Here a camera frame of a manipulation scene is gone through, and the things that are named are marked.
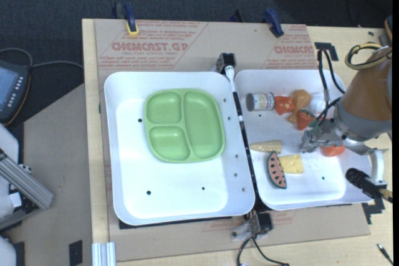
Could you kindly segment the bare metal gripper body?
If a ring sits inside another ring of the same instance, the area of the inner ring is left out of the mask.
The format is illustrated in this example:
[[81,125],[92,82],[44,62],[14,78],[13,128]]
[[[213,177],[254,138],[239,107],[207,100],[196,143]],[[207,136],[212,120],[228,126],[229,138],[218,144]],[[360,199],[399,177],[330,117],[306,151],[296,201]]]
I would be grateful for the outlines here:
[[358,141],[352,136],[352,132],[340,120],[331,118],[319,126],[317,138],[327,140],[325,147],[345,146],[353,148],[358,145]]

